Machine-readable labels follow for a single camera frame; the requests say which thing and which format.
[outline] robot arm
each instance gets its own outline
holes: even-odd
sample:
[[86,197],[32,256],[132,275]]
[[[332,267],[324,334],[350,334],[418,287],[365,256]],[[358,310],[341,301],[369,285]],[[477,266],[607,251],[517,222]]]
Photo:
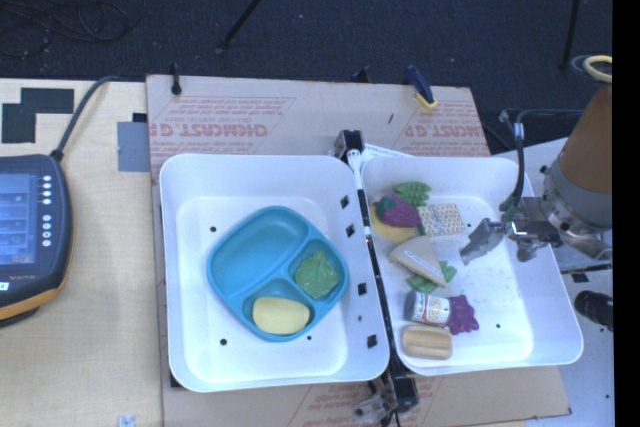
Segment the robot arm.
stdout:
[[607,83],[596,92],[562,151],[544,171],[541,197],[521,197],[522,126],[514,125],[520,164],[518,183],[500,205],[504,212],[501,221],[483,219],[469,235],[469,243],[460,250],[465,265],[491,251],[503,236],[518,244],[520,261],[533,258],[535,251],[546,244],[567,244],[597,260],[612,256],[612,248],[599,237],[611,229],[613,216],[611,75],[588,67],[603,60],[611,62],[607,56],[585,60],[585,69]]

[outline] yellow toy food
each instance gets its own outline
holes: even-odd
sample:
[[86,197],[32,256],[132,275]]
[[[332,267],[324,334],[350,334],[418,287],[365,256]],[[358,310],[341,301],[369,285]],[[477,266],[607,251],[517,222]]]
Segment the yellow toy food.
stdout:
[[383,223],[378,218],[376,208],[373,205],[369,205],[369,213],[371,216],[371,229],[378,235],[397,243],[404,242],[415,235],[415,228],[403,228]]
[[409,356],[449,359],[453,353],[451,333],[442,327],[411,325],[402,331],[402,348]]
[[253,322],[274,335],[291,335],[304,328],[311,312],[301,302],[284,297],[258,297],[253,303]]

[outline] blue plate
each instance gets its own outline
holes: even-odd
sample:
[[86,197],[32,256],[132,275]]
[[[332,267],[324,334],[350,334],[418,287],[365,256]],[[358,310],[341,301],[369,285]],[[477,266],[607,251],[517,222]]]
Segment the blue plate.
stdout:
[[[339,281],[314,299],[295,281],[300,264],[322,250]],[[207,259],[207,279],[227,307],[255,334],[272,342],[293,340],[309,331],[335,306],[344,293],[349,272],[333,244],[303,216],[286,207],[263,208],[236,225],[213,248]],[[263,296],[298,301],[309,308],[309,322],[290,335],[258,328],[252,310]]]

